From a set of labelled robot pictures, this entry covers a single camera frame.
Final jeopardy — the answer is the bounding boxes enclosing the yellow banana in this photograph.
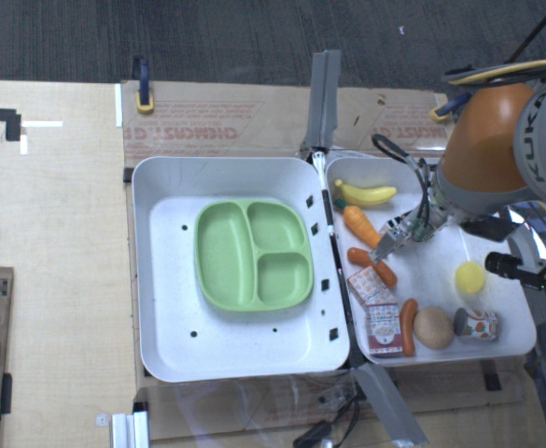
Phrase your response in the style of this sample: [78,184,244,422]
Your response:
[333,177,399,208]

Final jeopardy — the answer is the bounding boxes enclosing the brown cardboard board red print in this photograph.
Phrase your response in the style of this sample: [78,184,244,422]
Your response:
[120,79,538,441]

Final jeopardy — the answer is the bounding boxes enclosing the pink and white carton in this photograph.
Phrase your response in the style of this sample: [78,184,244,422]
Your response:
[346,265,398,306]

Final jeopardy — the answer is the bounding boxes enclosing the small can orange print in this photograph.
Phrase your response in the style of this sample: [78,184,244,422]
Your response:
[452,306,500,343]

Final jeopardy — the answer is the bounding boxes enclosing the green divided plate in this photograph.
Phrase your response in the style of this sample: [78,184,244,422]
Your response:
[193,198,315,314]

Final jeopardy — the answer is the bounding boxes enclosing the brown bread roll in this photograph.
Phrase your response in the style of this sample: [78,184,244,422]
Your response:
[412,306,456,351]

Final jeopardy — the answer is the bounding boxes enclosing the yellow ball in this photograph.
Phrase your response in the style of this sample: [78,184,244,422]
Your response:
[454,259,487,295]

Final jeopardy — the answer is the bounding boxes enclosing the orange carrot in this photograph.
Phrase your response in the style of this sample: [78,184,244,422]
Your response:
[332,197,384,250]

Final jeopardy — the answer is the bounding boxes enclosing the black cylinder on white bracket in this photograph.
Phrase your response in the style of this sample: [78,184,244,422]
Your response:
[483,225,546,292]

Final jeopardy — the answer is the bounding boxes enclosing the orange sausage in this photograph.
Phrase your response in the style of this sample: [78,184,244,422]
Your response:
[399,298,420,358]
[346,246,399,289]

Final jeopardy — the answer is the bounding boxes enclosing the red and white carton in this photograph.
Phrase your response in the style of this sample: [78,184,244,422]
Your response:
[364,301,405,358]

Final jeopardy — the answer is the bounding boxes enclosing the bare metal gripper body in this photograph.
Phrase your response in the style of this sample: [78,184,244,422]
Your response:
[401,197,458,244]

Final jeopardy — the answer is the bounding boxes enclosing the white plastic tray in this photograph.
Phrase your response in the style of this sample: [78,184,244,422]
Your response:
[131,156,352,385]
[324,156,539,369]

